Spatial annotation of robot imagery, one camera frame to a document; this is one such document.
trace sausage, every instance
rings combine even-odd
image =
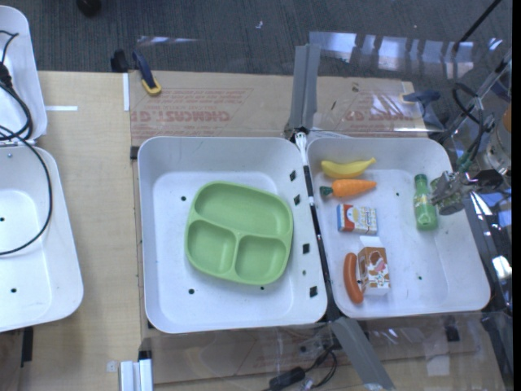
[[[348,291],[349,298],[355,304],[360,304],[364,300],[364,295],[357,282],[357,255],[353,252],[348,253],[344,259],[344,284]]]

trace butter box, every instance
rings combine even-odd
[[[336,207],[336,222],[339,231],[376,235],[376,209],[371,207],[339,204]]]
[[[385,248],[367,246],[358,253],[361,289],[364,296],[382,296],[391,287]]]

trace white plastic tray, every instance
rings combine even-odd
[[[318,188],[332,182],[321,160],[372,156],[377,162],[359,178],[375,180],[376,189],[343,200],[320,196]],[[490,287],[465,213],[439,216],[436,231],[415,227],[414,175],[426,174],[431,181],[452,169],[441,145],[428,138],[318,138],[309,144],[308,158],[333,294],[343,313],[376,319],[480,310],[488,303]],[[364,244],[358,234],[337,231],[335,207],[341,202],[376,208],[377,236],[387,252],[390,292],[365,297],[360,305],[349,299],[342,270],[346,253],[358,253]]]
[[[324,315],[324,278],[295,145],[281,138],[157,137],[141,146],[138,169],[144,301],[156,328],[183,333],[285,326],[314,323]],[[291,253],[275,282],[256,286],[218,279],[188,262],[184,235],[191,201],[216,180],[267,190],[291,207]]]
[[[14,87],[31,111],[32,139],[46,131],[47,118],[25,16],[0,6],[0,29],[19,33],[9,45],[6,66]],[[0,56],[8,36],[0,34]],[[0,124],[17,130],[24,115],[0,90]],[[83,283],[68,211],[54,158],[36,148],[50,173],[53,210],[42,236],[19,252],[0,256],[0,332],[62,319],[83,297]],[[25,145],[0,144],[0,252],[29,241],[42,228],[49,208],[47,179],[38,158]]]

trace green plate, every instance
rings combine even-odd
[[[292,236],[291,209],[280,197],[216,181],[201,187],[192,201],[185,252],[205,274],[262,285],[286,269]]]

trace toy banana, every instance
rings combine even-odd
[[[325,175],[331,178],[354,178],[362,174],[366,168],[376,162],[373,157],[370,160],[355,160],[347,164],[337,164],[330,160],[323,160],[320,164]]]

